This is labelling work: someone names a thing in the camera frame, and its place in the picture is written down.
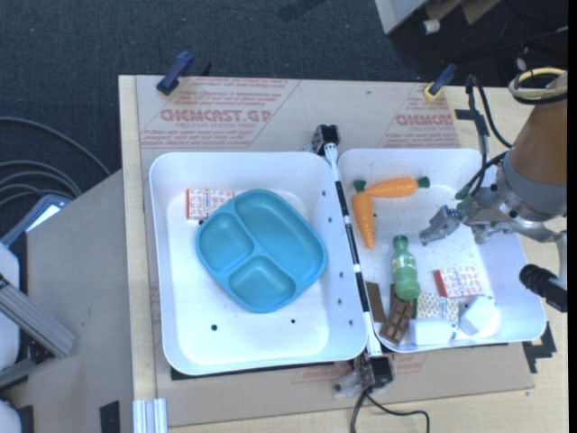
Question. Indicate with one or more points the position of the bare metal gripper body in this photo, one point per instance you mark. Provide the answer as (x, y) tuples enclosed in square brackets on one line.
[(491, 212)]

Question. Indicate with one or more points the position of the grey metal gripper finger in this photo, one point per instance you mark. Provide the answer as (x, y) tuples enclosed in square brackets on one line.
[(433, 235), (447, 214)]

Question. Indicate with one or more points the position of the white plastic tray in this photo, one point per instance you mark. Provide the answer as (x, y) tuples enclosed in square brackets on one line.
[(252, 341), (451, 214)]

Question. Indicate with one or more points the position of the green bottle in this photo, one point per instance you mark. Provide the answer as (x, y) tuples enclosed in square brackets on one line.
[(405, 273)]

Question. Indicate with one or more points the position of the orange and white packet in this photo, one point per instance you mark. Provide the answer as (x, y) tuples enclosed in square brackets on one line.
[(460, 281), (203, 201), (435, 307)]

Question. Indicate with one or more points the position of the orange carrot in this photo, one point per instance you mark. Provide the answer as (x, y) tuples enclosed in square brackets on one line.
[(364, 217), (392, 187)]

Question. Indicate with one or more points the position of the thin black and white rod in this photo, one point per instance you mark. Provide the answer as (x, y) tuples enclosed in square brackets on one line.
[(349, 228)]

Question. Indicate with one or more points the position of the flat brown rectangle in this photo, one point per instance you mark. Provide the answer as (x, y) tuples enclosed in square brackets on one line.
[(375, 302)]

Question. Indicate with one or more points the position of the white box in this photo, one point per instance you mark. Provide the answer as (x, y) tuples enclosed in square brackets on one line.
[(480, 316), (430, 332)]

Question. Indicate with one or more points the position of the brown chocolate bar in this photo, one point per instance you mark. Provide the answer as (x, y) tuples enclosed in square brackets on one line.
[(396, 323)]

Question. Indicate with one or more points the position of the brown cardboard board red print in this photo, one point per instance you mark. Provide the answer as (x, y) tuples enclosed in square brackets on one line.
[(351, 115)]

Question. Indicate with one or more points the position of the blue divided plate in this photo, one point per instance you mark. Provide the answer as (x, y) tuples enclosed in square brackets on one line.
[(270, 223)]

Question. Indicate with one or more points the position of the black cylinder on white bracket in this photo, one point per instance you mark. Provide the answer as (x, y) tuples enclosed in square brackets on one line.
[(543, 282)]

